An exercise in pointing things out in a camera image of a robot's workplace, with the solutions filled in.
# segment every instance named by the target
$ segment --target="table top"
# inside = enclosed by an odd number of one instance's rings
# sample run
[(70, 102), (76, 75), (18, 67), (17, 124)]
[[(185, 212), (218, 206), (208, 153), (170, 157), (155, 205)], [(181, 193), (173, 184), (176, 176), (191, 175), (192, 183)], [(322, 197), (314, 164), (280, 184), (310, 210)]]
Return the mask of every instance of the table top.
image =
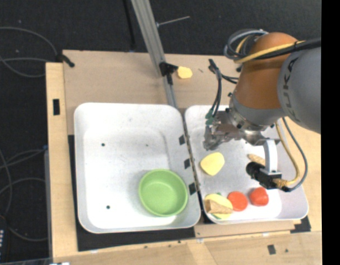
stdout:
[[(308, 259), (322, 260), (321, 136), (297, 126), (292, 121), (289, 121), (290, 128), (309, 162), (304, 191), (309, 202), (308, 219), (311, 232), (291, 234), (290, 230), (299, 221), (263, 222), (239, 227), (199, 223), (196, 225), (196, 232), (200, 233), (200, 236), (196, 236), (197, 239), (103, 248), (92, 251), (97, 252), (96, 255), (90, 251), (79, 252), (67, 141), (67, 136), (73, 134), (72, 118), (75, 108), (83, 102), (166, 104), (166, 96), (163, 80), (156, 75), (146, 53), (64, 50), (64, 54), (75, 63), (75, 67), (71, 68), (62, 63), (46, 64), (51, 240), (53, 257), (56, 260), (59, 258), (61, 261), (71, 262), (82, 256), (84, 262), (89, 260), (88, 258), (93, 258), (95, 262), (96, 258), (99, 264), (106, 264), (106, 260), (115, 258), (119, 261), (117, 263), (129, 264), (133, 260), (129, 257), (129, 251), (142, 257), (141, 261), (137, 260), (137, 264), (155, 262), (159, 255), (177, 256), (178, 259), (168, 258), (168, 264), (225, 264), (228, 260), (226, 258), (232, 261), (236, 258), (240, 264), (262, 264), (265, 259), (260, 258), (269, 258), (279, 263), (285, 259), (289, 262), (296, 260), (298, 264), (304, 264), (302, 260), (296, 259), (293, 252), (303, 252), (302, 255), (306, 255), (306, 264)], [(174, 91), (180, 110), (191, 105), (212, 104), (217, 82), (207, 69), (209, 58), (214, 59), (223, 74), (238, 76), (236, 65), (223, 56), (165, 56), (168, 63), (189, 67), (193, 71), (190, 79), (179, 79), (174, 75)], [(233, 84), (223, 83), (222, 103), (228, 103), (227, 93), (233, 88)], [(56, 99), (60, 107), (57, 115), (54, 111)], [(299, 151), (290, 138), (287, 141), (297, 164), (303, 169), (304, 162)], [(301, 243), (307, 244), (307, 251), (298, 246)], [(268, 245), (273, 245), (276, 253), (271, 253)], [(237, 250), (241, 251), (241, 257), (235, 254)]]

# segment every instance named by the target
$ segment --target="black floor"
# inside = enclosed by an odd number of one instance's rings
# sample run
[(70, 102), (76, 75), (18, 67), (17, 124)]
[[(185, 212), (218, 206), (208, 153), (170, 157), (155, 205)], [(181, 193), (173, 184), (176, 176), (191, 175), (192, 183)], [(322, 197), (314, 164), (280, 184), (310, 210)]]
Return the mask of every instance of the black floor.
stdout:
[[(150, 0), (159, 23), (190, 16), (190, 19), (159, 28), (166, 53), (222, 55), (230, 34), (239, 29), (282, 31), (304, 40), (321, 36), (322, 0)], [(145, 52), (135, 20), (135, 51)], [(122, 0), (0, 0), (0, 27), (32, 30), (49, 39), (58, 53), (63, 49), (129, 51), (131, 39)], [(42, 39), (15, 30), (0, 30), (0, 55), (55, 60), (52, 48)], [(9, 62), (28, 75), (44, 72), (43, 62)], [(0, 149), (6, 160), (48, 145), (45, 79), (22, 77), (0, 62)], [(9, 167), (11, 181), (44, 178), (43, 153)], [(0, 171), (0, 190), (9, 183)], [(45, 187), (28, 180), (0, 195), (0, 213), (23, 237), (46, 237)], [(9, 261), (48, 257), (46, 241), (33, 242), (10, 235)]]

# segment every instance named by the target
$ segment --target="red tomato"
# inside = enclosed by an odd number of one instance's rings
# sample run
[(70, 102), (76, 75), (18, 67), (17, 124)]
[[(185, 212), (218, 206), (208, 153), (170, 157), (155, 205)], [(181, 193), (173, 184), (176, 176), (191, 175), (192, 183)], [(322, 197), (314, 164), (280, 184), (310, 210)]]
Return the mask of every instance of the red tomato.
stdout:
[(243, 211), (248, 205), (248, 199), (242, 192), (230, 192), (227, 196), (234, 211)]
[(255, 206), (266, 206), (269, 202), (268, 193), (264, 187), (256, 188), (249, 195), (249, 200)]

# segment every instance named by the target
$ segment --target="white tray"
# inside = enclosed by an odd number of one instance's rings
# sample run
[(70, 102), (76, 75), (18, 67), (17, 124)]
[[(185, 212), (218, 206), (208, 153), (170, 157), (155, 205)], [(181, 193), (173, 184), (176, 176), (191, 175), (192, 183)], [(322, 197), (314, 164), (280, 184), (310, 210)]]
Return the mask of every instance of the white tray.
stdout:
[(198, 195), (190, 188), (185, 210), (166, 218), (148, 213), (138, 197), (138, 183), (152, 169), (170, 169), (187, 186), (195, 181), (178, 110), (168, 105), (84, 103), (75, 110), (74, 126), (77, 206), (87, 231), (178, 229), (199, 221)]
[[(201, 199), (204, 200), (205, 196), (211, 193), (221, 193), (226, 197), (235, 190), (248, 195), (253, 188), (260, 185), (246, 173), (245, 167), (250, 162), (247, 154), (253, 153), (264, 158), (263, 147), (252, 146), (241, 139), (223, 143), (215, 151), (206, 151), (203, 147), (203, 141), (205, 115), (209, 109), (210, 106), (197, 105), (189, 107), (185, 112), (189, 144)], [(275, 128), (267, 128), (263, 135), (271, 139), (279, 138)], [(293, 179), (295, 176), (294, 165), (281, 143), (277, 145), (277, 150), (278, 170), (282, 172), (284, 179)], [(213, 152), (222, 153), (225, 158), (225, 164), (219, 173), (215, 176), (210, 176), (201, 169), (200, 161)], [(234, 212), (227, 220), (217, 219), (211, 214), (207, 214), (207, 216), (217, 224), (234, 224), (253, 221), (295, 220), (302, 219), (307, 215), (308, 203), (302, 187), (290, 193), (277, 189), (267, 190), (267, 192), (269, 204), (266, 206), (249, 204), (245, 211)]]

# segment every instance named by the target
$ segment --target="green plate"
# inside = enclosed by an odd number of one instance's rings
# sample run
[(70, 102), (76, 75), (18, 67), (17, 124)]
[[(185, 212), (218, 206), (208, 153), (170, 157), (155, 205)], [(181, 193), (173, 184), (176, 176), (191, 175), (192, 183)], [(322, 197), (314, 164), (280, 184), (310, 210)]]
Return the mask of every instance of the green plate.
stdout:
[(181, 177), (168, 169), (146, 173), (140, 180), (138, 191), (146, 210), (161, 217), (177, 215), (188, 201), (187, 186)]

